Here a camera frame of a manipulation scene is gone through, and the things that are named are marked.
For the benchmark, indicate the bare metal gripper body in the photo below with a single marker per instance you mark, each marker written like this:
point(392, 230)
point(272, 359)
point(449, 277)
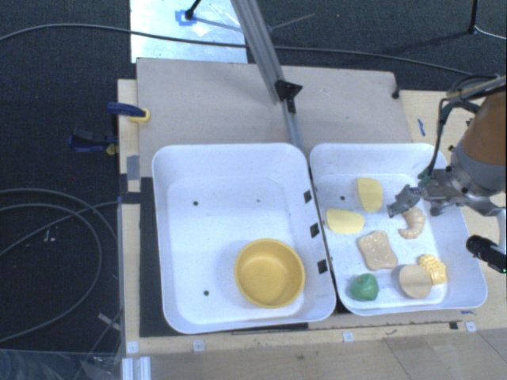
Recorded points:
point(445, 190)

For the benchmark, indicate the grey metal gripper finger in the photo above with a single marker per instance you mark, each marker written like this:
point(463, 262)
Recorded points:
point(404, 201)
point(439, 209)

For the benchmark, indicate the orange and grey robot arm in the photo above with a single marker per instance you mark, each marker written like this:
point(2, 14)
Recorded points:
point(485, 133)

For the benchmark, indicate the tan croissant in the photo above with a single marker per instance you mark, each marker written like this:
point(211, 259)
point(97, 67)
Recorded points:
point(416, 222)

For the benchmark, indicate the yellow potato chip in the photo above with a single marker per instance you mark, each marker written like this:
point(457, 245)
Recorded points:
point(370, 194)
point(344, 221)

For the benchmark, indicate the white plastic tray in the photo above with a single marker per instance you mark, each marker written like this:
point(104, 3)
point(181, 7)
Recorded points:
point(222, 228)
point(455, 244)

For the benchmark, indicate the beige bread slice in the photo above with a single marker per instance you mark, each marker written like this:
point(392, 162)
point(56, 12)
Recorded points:
point(376, 249)

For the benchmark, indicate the yellow corn piece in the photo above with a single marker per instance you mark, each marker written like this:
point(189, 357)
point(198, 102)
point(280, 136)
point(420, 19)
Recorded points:
point(435, 269)

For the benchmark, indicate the beige round biscuit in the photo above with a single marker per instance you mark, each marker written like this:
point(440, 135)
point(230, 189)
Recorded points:
point(414, 282)

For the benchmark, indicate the green bell pepper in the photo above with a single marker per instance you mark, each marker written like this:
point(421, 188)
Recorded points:
point(363, 287)

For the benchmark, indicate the yellow bowl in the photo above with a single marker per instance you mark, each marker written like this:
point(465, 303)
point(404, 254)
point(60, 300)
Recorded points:
point(269, 273)

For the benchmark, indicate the brown cardboard board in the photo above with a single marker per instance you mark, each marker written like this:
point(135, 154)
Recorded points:
point(214, 105)

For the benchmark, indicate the black cylinder on white bracket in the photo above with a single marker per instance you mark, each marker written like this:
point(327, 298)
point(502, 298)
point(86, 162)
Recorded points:
point(485, 249)

